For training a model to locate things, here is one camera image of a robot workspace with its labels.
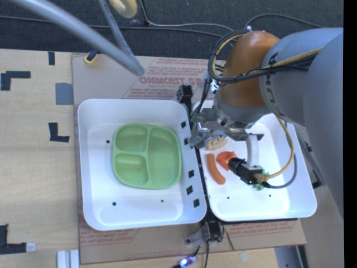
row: toy hot dog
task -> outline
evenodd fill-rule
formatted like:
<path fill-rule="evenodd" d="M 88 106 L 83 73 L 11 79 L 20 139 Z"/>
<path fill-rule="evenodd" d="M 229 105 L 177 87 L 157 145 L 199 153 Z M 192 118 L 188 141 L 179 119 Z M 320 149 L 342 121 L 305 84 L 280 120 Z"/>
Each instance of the toy hot dog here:
<path fill-rule="evenodd" d="M 225 178 L 217 169 L 214 154 L 210 153 L 207 155 L 207 164 L 208 164 L 208 170 L 210 171 L 210 174 L 214 178 L 214 180 L 218 184 L 223 185 L 225 183 Z"/>

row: table surface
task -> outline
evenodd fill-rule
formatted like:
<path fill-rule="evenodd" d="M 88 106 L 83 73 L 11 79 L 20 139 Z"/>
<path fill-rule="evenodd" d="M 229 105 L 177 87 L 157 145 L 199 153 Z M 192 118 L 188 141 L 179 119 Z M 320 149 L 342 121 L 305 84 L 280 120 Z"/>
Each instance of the table surface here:
<path fill-rule="evenodd" d="M 34 242 L 35 252 L 0 255 L 0 267 L 56 267 L 56 253 L 79 248 L 74 108 L 56 105 L 55 84 L 72 83 L 71 55 L 0 50 L 0 73 L 30 71 L 0 91 L 0 225 L 9 224 L 8 243 Z M 49 123 L 69 142 L 50 142 Z M 277 268 L 273 248 L 210 253 L 208 267 Z M 81 267 L 172 267 L 182 256 L 131 260 Z M 192 265 L 202 267 L 200 262 Z"/>

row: green plate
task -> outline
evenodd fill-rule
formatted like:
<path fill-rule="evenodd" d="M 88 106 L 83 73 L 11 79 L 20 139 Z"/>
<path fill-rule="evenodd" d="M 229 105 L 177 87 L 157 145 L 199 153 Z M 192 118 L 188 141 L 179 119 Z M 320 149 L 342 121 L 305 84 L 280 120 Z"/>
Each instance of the green plate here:
<path fill-rule="evenodd" d="M 114 135 L 113 169 L 118 180 L 143 189 L 168 189 L 181 177 L 177 135 L 158 125 L 121 126 Z"/>

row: black hole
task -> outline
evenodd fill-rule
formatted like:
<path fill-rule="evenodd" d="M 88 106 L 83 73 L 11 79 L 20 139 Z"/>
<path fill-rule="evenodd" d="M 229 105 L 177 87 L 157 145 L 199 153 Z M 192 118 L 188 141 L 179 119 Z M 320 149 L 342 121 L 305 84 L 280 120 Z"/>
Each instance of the black hole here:
<path fill-rule="evenodd" d="M 191 194 L 193 191 L 194 189 L 192 188 L 191 185 L 186 189 L 187 195 Z"/>
<path fill-rule="evenodd" d="M 194 208 L 198 207 L 200 205 L 200 200 L 199 199 L 195 199 L 194 200 Z"/>

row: cardboard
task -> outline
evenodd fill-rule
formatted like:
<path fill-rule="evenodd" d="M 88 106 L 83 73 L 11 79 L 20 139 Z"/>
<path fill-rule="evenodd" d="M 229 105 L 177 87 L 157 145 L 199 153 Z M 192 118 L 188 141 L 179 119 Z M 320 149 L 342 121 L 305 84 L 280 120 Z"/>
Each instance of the cardboard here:
<path fill-rule="evenodd" d="M 201 97 L 208 61 L 139 56 L 137 59 L 145 73 L 137 77 L 105 55 L 99 55 L 91 66 L 84 63 L 84 57 L 84 54 L 72 57 L 81 264 L 186 256 L 194 253 L 197 247 L 188 246 L 185 236 L 195 233 L 200 228 L 199 223 L 106 232 L 96 231 L 86 224 L 81 196 L 76 116 L 78 106 L 87 99 L 177 99 L 180 85 L 192 86 L 194 104 Z M 241 223 L 225 225 L 223 241 L 212 244 L 210 252 L 305 243 L 299 220 Z M 199 253 L 204 253 L 205 250 L 206 247 L 202 247 Z"/>

